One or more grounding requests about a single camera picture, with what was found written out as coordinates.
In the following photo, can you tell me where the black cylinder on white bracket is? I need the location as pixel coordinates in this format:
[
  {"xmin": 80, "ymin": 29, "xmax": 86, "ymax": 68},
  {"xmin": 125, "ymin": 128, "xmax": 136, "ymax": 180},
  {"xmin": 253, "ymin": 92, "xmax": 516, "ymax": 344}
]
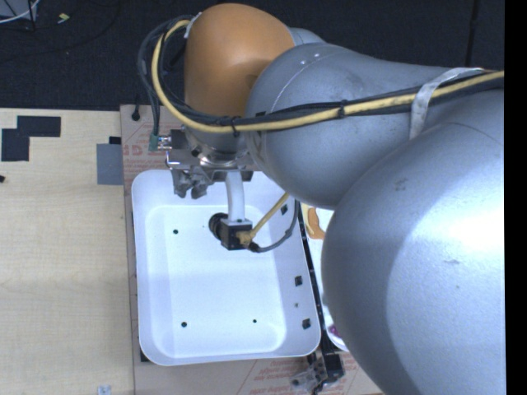
[{"xmin": 208, "ymin": 170, "xmax": 254, "ymax": 252}]

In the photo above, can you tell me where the thin black and white rod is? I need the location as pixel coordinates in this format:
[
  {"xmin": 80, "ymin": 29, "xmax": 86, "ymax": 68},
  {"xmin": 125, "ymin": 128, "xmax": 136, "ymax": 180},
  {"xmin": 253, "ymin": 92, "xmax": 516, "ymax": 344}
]
[{"xmin": 296, "ymin": 202, "xmax": 333, "ymax": 358}]

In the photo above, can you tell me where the black block with thin wires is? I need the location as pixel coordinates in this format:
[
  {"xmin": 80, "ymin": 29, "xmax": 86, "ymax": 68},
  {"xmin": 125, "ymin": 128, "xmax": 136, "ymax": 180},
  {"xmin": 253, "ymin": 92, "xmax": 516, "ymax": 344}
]
[{"xmin": 305, "ymin": 351, "xmax": 346, "ymax": 394}]

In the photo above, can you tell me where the orange curved toy food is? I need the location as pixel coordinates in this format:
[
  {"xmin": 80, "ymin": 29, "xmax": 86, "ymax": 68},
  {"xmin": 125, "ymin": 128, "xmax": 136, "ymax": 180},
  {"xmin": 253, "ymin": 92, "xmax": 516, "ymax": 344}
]
[{"xmin": 305, "ymin": 206, "xmax": 327, "ymax": 239}]

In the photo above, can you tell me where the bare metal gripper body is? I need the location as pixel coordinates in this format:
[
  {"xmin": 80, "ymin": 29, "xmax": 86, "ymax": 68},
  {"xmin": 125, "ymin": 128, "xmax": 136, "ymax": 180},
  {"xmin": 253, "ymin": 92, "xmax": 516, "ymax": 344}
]
[{"xmin": 166, "ymin": 128, "xmax": 254, "ymax": 184}]

